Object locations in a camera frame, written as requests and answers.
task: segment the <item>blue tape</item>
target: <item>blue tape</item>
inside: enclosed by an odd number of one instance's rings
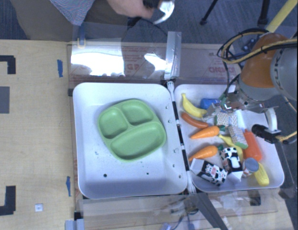
[[[63,66],[62,66],[62,60],[58,59],[57,60],[57,69],[58,69],[58,74],[59,74],[59,77],[62,78],[63,77]]]
[[[71,197],[71,182],[70,182],[69,176],[67,176],[66,185],[67,185],[69,197]]]

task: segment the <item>wooden table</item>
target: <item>wooden table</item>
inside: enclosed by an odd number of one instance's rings
[[[16,209],[12,215],[0,216],[0,230],[64,229],[65,221],[74,218],[76,206],[67,44],[0,40],[0,55],[16,58],[16,74],[7,74],[7,62],[0,62],[0,86],[9,87],[10,92],[9,113],[0,114],[0,207],[5,205],[6,186],[16,188]],[[293,229],[284,200],[277,193],[270,198],[274,201],[272,212],[228,217],[224,214],[223,220],[233,229],[242,224],[245,229]],[[214,205],[221,215],[225,212],[218,208],[218,200]],[[196,219],[194,225],[211,228],[203,218]],[[129,229],[160,227],[157,224]]]

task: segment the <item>green divided plate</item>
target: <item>green divided plate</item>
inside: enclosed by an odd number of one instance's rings
[[[110,152],[123,161],[140,159],[166,141],[166,132],[152,109],[143,101],[130,99],[104,110],[98,129]]]

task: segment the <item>orange carrot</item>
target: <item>orange carrot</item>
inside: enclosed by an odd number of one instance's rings
[[[191,139],[199,139],[199,138],[206,138],[206,137],[213,137],[219,134],[219,127],[217,125],[209,126],[198,131],[196,134],[191,136]]]
[[[194,155],[192,155],[188,161],[191,162],[193,159],[205,159],[212,157],[218,153],[218,148],[216,146],[207,146],[205,148],[202,148],[200,151],[196,152]]]
[[[191,116],[189,116],[187,113],[183,112],[181,114],[181,117],[183,118],[183,120],[185,120],[186,123],[197,127],[197,128],[206,128],[208,127],[208,123],[206,122],[202,122],[200,120],[196,120],[194,118],[192,118]]]

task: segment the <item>white tray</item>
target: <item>white tray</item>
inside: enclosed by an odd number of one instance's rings
[[[167,140],[148,156],[124,162],[104,144],[99,114],[127,99],[146,102],[162,122]],[[158,84],[81,83],[73,91],[78,184],[88,198],[179,194],[187,175],[168,90]]]
[[[219,98],[223,91],[225,91],[225,85],[198,85],[198,84],[183,84],[179,85],[175,89],[175,99],[177,103],[177,109],[180,114],[183,111],[182,107],[182,93],[186,93],[186,97],[195,105],[199,106],[202,98]],[[238,115],[238,126],[242,129],[251,130],[254,124],[267,125],[265,114],[257,114],[248,110],[236,111]],[[213,124],[213,119],[208,120],[208,123]],[[202,139],[190,139],[189,137],[198,130],[197,128],[187,124],[183,119],[180,119],[182,135],[184,139],[184,145],[187,155],[194,154],[199,148],[203,148],[207,145],[220,145],[224,144],[221,138],[202,138]],[[256,137],[259,147],[262,152],[261,164],[266,169],[270,183],[268,186],[259,186],[254,176],[248,178],[241,178],[241,182],[233,184],[230,180],[226,180],[221,186],[216,186],[199,176],[192,173],[192,179],[194,185],[204,192],[223,192],[223,191],[236,191],[236,190],[249,190],[260,188],[277,188],[284,182],[284,172],[281,166],[280,159],[278,157],[274,144],[270,144],[264,139]],[[206,159],[222,168],[222,163],[219,155]]]
[[[183,84],[175,89],[177,108],[182,112],[181,94],[200,103],[202,98],[218,98],[225,85]],[[108,107],[127,99],[146,102],[162,122],[167,140],[163,147],[148,156],[132,162],[117,160],[104,144],[97,128],[99,114]],[[125,196],[153,196],[179,194],[187,187],[187,174],[182,156],[179,135],[167,88],[158,84],[133,83],[81,83],[73,91],[73,105],[78,162],[78,184],[82,194],[88,198],[111,198]],[[189,136],[197,128],[180,120],[187,156],[200,147],[222,144],[219,137],[191,140]],[[251,129],[253,124],[267,126],[264,114],[250,111],[238,112],[240,128]],[[261,163],[266,168],[270,183],[261,187],[254,176],[242,178],[238,184],[229,180],[217,187],[192,174],[195,186],[204,192],[223,192],[276,188],[284,181],[283,169],[275,145],[257,138],[262,150]],[[207,159],[220,167],[218,155]]]

